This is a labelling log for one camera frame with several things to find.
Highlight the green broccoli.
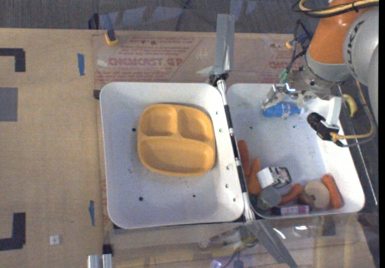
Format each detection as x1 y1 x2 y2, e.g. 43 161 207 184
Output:
250 194 272 212

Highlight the orange divided plate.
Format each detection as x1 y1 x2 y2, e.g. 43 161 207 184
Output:
137 103 217 178

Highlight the blue bottle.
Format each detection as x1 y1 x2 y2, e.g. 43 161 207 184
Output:
262 101 305 119

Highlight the purple and white packet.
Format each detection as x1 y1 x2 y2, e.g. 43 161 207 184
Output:
270 204 311 217

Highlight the white carton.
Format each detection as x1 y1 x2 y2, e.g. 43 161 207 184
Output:
256 166 293 190

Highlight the yellow banana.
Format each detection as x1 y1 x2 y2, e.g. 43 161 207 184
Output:
342 93 358 119

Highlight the black cylinder on white bracket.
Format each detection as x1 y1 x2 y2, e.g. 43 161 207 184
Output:
306 96 343 142

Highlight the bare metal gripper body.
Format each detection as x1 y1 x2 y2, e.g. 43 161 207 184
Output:
286 66 332 101

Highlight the beige doughnut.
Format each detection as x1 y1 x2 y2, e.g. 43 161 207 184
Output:
303 180 331 210

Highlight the orange carrot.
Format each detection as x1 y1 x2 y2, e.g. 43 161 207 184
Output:
247 157 262 196

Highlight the grey can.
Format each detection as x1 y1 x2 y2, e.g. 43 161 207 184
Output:
259 185 282 208

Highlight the black block with wires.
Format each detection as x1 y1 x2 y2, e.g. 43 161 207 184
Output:
209 70 230 84

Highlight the white plastic tray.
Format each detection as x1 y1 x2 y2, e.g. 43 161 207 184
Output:
226 83 366 220
99 81 245 229

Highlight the thin black and white rod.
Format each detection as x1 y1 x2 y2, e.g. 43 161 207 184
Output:
216 79 256 223

